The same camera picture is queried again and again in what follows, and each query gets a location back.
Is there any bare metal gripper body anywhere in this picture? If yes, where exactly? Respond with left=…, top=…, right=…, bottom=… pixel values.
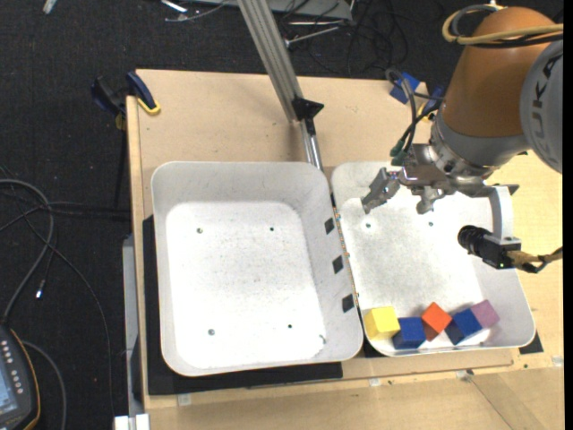
left=397, top=142, right=494, bottom=198

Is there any white plastic tray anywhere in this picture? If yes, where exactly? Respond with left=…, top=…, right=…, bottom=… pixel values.
left=329, top=161, right=537, bottom=358
left=150, top=160, right=364, bottom=378

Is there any orange cube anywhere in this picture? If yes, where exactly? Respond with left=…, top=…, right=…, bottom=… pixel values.
left=421, top=301, right=454, bottom=343

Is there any pink cube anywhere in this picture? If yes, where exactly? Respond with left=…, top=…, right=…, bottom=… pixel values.
left=469, top=299, right=501, bottom=330

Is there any yellow cube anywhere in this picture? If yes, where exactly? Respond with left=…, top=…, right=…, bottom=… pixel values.
left=362, top=305, right=402, bottom=342

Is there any blue cube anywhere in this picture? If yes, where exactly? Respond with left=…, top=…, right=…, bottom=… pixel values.
left=392, top=316, right=427, bottom=350
left=444, top=307, right=484, bottom=347

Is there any pale wood board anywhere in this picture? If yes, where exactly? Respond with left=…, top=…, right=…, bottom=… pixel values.
left=126, top=68, right=516, bottom=410

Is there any black cylinder on white bracket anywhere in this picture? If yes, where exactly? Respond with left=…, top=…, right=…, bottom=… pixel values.
left=457, top=185, right=523, bottom=271

